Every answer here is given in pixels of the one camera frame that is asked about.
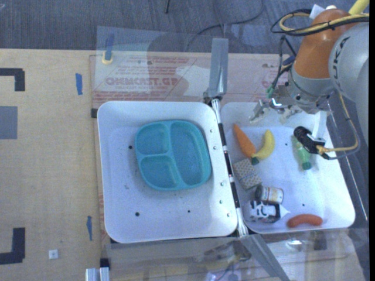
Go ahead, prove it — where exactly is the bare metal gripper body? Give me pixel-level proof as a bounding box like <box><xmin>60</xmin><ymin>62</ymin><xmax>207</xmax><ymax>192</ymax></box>
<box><xmin>269</xmin><ymin>83</ymin><xmax>326</xmax><ymax>115</ymax></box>

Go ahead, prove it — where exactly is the orange carrot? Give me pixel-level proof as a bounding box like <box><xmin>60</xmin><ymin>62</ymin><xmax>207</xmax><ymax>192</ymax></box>
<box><xmin>233</xmin><ymin>124</ymin><xmax>260</xmax><ymax>166</ymax></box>

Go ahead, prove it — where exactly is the yellow banana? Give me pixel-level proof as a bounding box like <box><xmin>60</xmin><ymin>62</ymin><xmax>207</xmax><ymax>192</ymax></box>
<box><xmin>251</xmin><ymin>129</ymin><xmax>276</xmax><ymax>161</ymax></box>

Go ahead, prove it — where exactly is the green plastic bottle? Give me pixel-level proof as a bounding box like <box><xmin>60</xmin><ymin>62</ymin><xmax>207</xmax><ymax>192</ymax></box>
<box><xmin>291</xmin><ymin>135</ymin><xmax>313</xmax><ymax>171</ymax></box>

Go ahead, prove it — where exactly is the tan patterned packet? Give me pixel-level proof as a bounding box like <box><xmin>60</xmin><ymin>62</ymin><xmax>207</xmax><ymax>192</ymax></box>
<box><xmin>232</xmin><ymin>158</ymin><xmax>263</xmax><ymax>191</ymax></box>

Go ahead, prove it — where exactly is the small white and orange can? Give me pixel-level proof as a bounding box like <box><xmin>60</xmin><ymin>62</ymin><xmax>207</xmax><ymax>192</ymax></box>
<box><xmin>254</xmin><ymin>185</ymin><xmax>285</xmax><ymax>205</ymax></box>

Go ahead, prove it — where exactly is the white plastic tray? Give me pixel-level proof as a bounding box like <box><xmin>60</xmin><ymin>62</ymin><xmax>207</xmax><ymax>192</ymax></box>
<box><xmin>96</xmin><ymin>100</ymin><xmax>238</xmax><ymax>244</ymax></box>
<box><xmin>219</xmin><ymin>101</ymin><xmax>356</xmax><ymax>235</ymax></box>

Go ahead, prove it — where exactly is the blue divided plate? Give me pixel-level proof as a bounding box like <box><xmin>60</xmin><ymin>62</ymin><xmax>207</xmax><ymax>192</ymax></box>
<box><xmin>134</xmin><ymin>119</ymin><xmax>213</xmax><ymax>192</ymax></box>

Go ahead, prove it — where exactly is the black and white carton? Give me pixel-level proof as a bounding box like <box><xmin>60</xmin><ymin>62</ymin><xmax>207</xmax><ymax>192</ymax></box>
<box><xmin>248</xmin><ymin>200</ymin><xmax>291</xmax><ymax>224</ymax></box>

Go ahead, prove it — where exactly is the orange sausage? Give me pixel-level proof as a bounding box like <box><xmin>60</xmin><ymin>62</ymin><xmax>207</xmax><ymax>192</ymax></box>
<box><xmin>287</xmin><ymin>214</ymin><xmax>324</xmax><ymax>229</ymax></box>

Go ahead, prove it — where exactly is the brown cardboard board red print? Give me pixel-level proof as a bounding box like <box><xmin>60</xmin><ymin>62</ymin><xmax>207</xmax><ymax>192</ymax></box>
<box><xmin>89</xmin><ymin>53</ymin><xmax>360</xmax><ymax>272</ymax></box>

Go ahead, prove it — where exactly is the black cylinder on white bracket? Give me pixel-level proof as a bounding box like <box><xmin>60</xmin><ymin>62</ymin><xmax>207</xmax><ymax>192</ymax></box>
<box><xmin>293</xmin><ymin>111</ymin><xmax>328</xmax><ymax>155</ymax></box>

